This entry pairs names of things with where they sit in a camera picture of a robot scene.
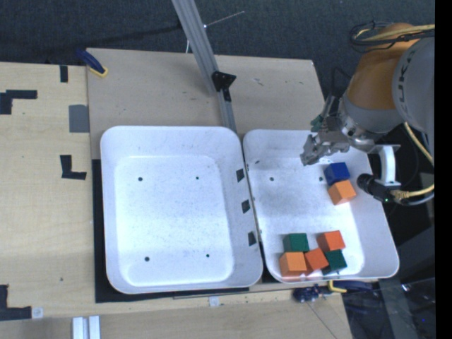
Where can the pale wood board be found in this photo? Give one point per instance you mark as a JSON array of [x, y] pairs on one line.
[[159, 90]]

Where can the white plastic tray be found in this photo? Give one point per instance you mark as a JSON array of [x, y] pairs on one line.
[[296, 207], [173, 217]]

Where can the orange cube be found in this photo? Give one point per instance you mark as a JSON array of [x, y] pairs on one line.
[[316, 258], [342, 192], [332, 240], [292, 264]]

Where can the green cube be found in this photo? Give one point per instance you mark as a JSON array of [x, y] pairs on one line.
[[296, 242], [336, 260]]

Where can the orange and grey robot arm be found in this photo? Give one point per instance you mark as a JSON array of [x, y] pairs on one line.
[[378, 80]]

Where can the black cylinder on white bracket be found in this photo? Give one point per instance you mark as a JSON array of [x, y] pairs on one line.
[[378, 187]]

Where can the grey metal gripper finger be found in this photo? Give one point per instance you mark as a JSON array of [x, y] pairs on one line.
[[323, 152], [308, 152]]

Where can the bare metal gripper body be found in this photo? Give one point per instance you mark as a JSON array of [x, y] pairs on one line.
[[339, 138]]

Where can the blue cube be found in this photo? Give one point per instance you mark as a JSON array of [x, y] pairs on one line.
[[337, 172]]

